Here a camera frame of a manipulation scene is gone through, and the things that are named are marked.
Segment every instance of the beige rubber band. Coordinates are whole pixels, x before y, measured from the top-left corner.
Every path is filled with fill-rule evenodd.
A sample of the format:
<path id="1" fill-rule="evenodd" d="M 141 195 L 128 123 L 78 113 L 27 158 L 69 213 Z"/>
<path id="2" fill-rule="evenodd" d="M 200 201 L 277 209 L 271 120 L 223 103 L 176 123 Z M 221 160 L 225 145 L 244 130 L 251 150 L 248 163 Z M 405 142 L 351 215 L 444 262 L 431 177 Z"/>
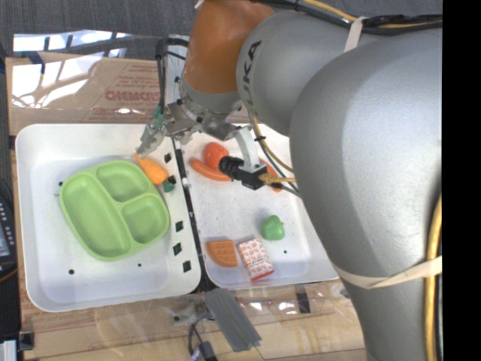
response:
<path id="1" fill-rule="evenodd" d="M 360 16 L 351 24 L 349 34 L 347 36 L 346 46 L 344 52 L 351 51 L 358 46 L 359 38 L 362 32 L 362 20 L 367 19 L 365 16 Z"/>
<path id="2" fill-rule="evenodd" d="M 341 268 L 338 268 L 334 263 L 332 264 L 334 270 L 339 274 L 341 278 L 349 282 L 350 284 L 362 287 L 363 289 L 376 289 L 378 287 L 388 287 L 403 282 L 415 280 L 417 278 L 428 278 L 434 275 L 438 275 L 443 272 L 443 256 L 438 256 L 430 261 L 420 263 L 413 266 L 401 273 L 386 278 L 375 277 L 363 277 L 361 275 L 354 275 L 345 272 Z"/>

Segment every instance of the white object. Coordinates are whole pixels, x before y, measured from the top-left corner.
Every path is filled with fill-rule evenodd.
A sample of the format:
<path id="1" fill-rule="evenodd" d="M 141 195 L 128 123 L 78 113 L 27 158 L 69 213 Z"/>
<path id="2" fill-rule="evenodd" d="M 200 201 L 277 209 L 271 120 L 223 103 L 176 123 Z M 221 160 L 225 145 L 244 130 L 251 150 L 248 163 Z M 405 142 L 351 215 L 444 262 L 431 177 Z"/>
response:
<path id="1" fill-rule="evenodd" d="M 269 147 L 286 164 L 289 157 L 289 139 L 274 130 L 259 125 L 267 137 Z M 204 147 L 216 139 L 205 134 L 196 134 L 194 139 L 182 146 L 188 171 L 190 192 L 195 212 L 205 266 L 209 278 L 218 287 L 244 289 L 249 287 L 271 287 L 309 282 L 328 281 L 337 278 L 337 273 L 314 230 L 304 204 L 297 196 L 281 191 L 274 192 L 264 186 L 251 190 L 241 182 L 219 182 L 203 177 L 190 166 L 189 160 L 203 160 Z M 242 158 L 236 140 L 222 142 L 231 156 Z M 259 157 L 267 161 L 259 147 Z M 263 239 L 262 223 L 271 215 L 277 215 L 284 223 L 286 236 L 279 241 Z M 260 238 L 274 273 L 251 282 L 238 253 L 235 268 L 217 265 L 207 254 L 205 242 L 231 239 L 234 244 Z"/>
<path id="2" fill-rule="evenodd" d="M 90 256 L 71 231 L 60 207 L 59 183 L 100 162 L 133 153 L 145 125 L 35 124 L 17 136 L 20 218 L 26 288 L 32 302 L 45 311 L 70 311 L 124 302 L 178 296 L 200 281 L 192 227 L 170 139 L 150 155 L 177 184 L 160 190 L 171 225 L 155 244 L 113 262 Z M 169 153 L 172 160 L 165 163 Z M 176 223 L 183 228 L 176 231 Z M 174 255 L 173 246 L 182 247 Z M 191 269 L 184 272 L 183 264 Z"/>

